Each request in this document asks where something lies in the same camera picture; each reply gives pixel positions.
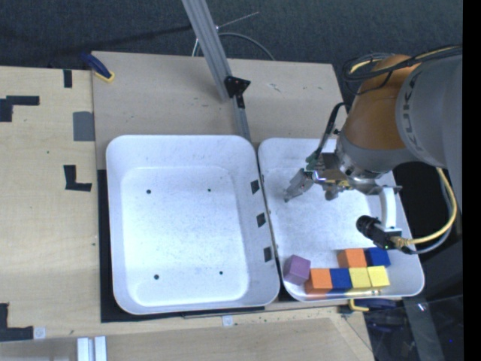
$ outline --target cable connector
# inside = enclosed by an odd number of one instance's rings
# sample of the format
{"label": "cable connector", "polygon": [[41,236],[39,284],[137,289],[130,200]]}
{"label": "cable connector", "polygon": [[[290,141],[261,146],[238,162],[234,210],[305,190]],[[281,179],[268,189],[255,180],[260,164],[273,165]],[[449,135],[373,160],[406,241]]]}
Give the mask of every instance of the cable connector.
{"label": "cable connector", "polygon": [[357,230],[364,237],[369,238],[381,249],[391,250],[397,248],[394,240],[401,238],[401,229],[384,227],[377,218],[363,215],[355,223]]}

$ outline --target blue clamp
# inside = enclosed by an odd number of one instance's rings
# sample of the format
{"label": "blue clamp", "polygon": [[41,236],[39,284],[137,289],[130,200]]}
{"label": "blue clamp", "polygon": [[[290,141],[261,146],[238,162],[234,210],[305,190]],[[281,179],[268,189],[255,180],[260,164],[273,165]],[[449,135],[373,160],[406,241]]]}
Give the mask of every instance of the blue clamp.
{"label": "blue clamp", "polygon": [[112,71],[109,71],[107,67],[105,67],[105,65],[95,56],[82,52],[80,54],[80,58],[85,64],[93,69],[96,77],[106,81],[107,83],[110,83],[115,78],[115,74]]}

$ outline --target blue block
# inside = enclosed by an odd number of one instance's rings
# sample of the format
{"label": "blue block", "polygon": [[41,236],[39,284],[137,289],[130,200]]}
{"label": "blue block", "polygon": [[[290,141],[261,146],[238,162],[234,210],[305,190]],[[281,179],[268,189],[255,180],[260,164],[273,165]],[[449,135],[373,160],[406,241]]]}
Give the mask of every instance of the blue block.
{"label": "blue block", "polygon": [[387,250],[383,250],[379,247],[369,247],[365,249],[366,261],[368,266],[385,266],[386,268],[391,265]]}
{"label": "blue block", "polygon": [[343,293],[352,289],[351,277],[348,268],[330,268],[332,291],[331,293]]}

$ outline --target cube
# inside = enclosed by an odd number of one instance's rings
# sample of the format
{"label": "cube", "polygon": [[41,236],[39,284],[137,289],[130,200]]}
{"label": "cube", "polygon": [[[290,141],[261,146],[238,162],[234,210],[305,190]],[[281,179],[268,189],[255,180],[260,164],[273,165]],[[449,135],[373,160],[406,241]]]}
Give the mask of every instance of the cube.
{"label": "cube", "polygon": [[349,268],[349,276],[351,277],[352,291],[365,291],[372,288],[368,268]]}
{"label": "cube", "polygon": [[368,274],[373,289],[381,289],[390,285],[385,266],[368,266]]}
{"label": "cube", "polygon": [[302,285],[309,279],[310,260],[292,255],[284,263],[284,280],[294,285]]}
{"label": "cube", "polygon": [[341,268],[365,268],[368,267],[364,250],[345,249],[337,255],[337,263]]}
{"label": "cube", "polygon": [[331,272],[328,268],[312,268],[304,284],[306,294],[326,294],[332,290]]}
{"label": "cube", "polygon": [[347,268],[331,268],[332,293],[344,293],[352,289],[351,276]]}
{"label": "cube", "polygon": [[387,268],[391,265],[387,250],[380,247],[369,247],[365,249],[364,253],[368,266],[385,266]]}

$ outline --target wooden table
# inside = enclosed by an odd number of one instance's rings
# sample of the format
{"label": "wooden table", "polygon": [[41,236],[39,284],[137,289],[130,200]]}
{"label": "wooden table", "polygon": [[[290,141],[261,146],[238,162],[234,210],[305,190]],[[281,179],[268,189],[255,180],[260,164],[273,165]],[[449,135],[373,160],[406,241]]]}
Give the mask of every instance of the wooden table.
{"label": "wooden table", "polygon": [[[38,106],[14,105],[12,121],[0,123],[0,302],[10,304],[9,327],[44,328],[56,341],[106,335],[113,359],[132,359],[136,349],[144,349],[137,359],[150,359],[161,344],[172,359],[187,358],[195,344],[204,344],[198,354],[231,352],[233,359],[266,349],[293,357],[309,349],[335,359],[373,359],[362,314],[348,322],[322,303],[274,302],[262,312],[234,315],[228,328],[219,315],[101,323],[96,178],[107,143],[124,133],[235,129],[202,58],[95,54],[116,74],[110,85],[90,71],[72,71],[72,87],[65,87],[63,70],[0,68],[0,99],[40,97]],[[330,65],[229,62],[236,76],[252,81],[244,100],[254,145],[273,136],[319,138],[341,101]],[[74,140],[74,113],[80,112],[95,113],[95,141]],[[91,190],[67,190],[65,165],[75,165],[76,181],[91,183]],[[184,346],[188,338],[193,347]],[[22,349],[55,347],[50,344],[33,341]],[[3,344],[0,355],[19,346]]]}

